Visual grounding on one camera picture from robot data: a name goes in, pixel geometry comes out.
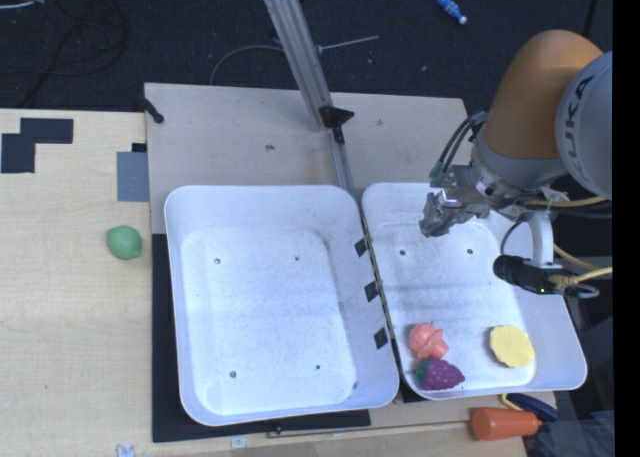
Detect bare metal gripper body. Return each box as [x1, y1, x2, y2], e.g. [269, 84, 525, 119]
[435, 164, 525, 220]

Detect orange toy figure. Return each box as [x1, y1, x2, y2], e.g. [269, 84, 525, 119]
[407, 322, 449, 361]

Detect black cylinder on white bracket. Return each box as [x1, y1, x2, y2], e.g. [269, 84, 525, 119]
[492, 210, 572, 296]

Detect yellow biscuit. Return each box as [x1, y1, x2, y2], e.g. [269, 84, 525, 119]
[488, 324, 536, 369]

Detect purple grapes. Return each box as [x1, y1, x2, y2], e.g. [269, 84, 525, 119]
[413, 357, 466, 392]

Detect orange carrot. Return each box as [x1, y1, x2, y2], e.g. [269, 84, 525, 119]
[471, 406, 545, 442]

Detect pale wood board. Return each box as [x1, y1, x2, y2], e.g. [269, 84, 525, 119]
[143, 82, 557, 446]

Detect white plastic tray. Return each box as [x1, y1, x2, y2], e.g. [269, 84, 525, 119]
[163, 184, 401, 428]
[360, 181, 589, 402]

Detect green lime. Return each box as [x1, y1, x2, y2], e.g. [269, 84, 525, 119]
[105, 225, 144, 261]

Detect blue toy bottle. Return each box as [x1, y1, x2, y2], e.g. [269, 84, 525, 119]
[436, 0, 469, 26]

